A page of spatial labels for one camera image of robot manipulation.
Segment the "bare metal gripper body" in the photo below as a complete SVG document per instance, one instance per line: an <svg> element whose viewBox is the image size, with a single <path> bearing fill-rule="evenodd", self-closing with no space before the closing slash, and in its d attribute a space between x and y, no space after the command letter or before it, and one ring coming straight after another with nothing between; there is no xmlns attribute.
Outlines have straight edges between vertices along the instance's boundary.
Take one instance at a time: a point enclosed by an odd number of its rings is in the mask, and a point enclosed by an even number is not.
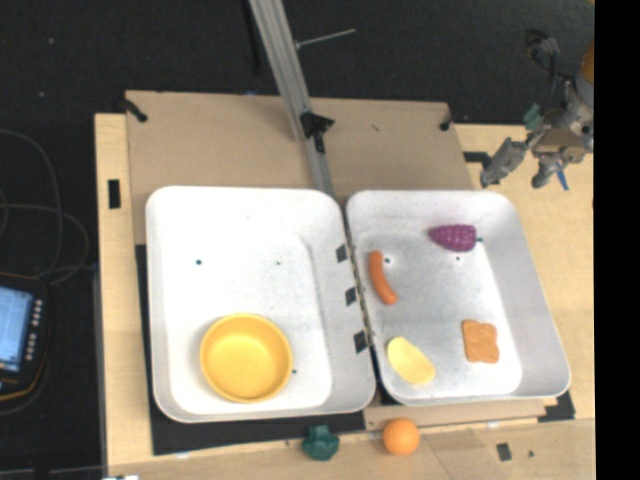
<svg viewBox="0 0 640 480"><path fill-rule="evenodd" d="M581 162L593 152L594 113L584 101L565 100L537 111L532 128L532 153L556 156L561 162Z"/></svg>

